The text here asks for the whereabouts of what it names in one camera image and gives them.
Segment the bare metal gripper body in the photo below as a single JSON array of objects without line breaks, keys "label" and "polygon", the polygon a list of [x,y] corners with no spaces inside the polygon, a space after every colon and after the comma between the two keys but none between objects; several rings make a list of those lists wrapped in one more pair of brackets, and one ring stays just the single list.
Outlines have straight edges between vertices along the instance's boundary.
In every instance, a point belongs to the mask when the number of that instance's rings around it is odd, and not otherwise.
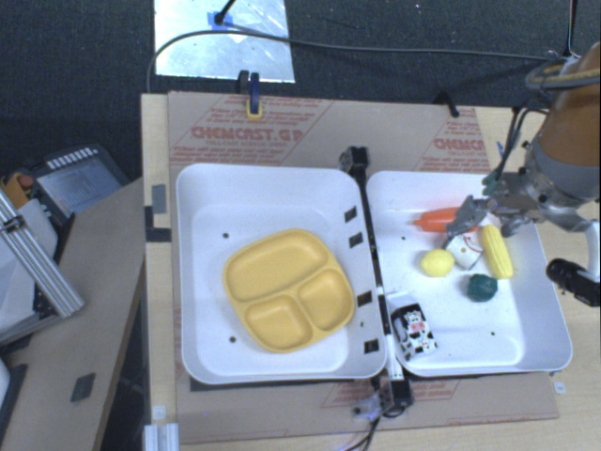
[{"label": "bare metal gripper body", "polygon": [[491,212],[502,216],[523,214],[534,224],[549,222],[565,231],[587,231],[593,220],[578,214],[585,199],[560,190],[547,178],[532,172],[504,173],[486,178],[486,196],[493,201]]}]

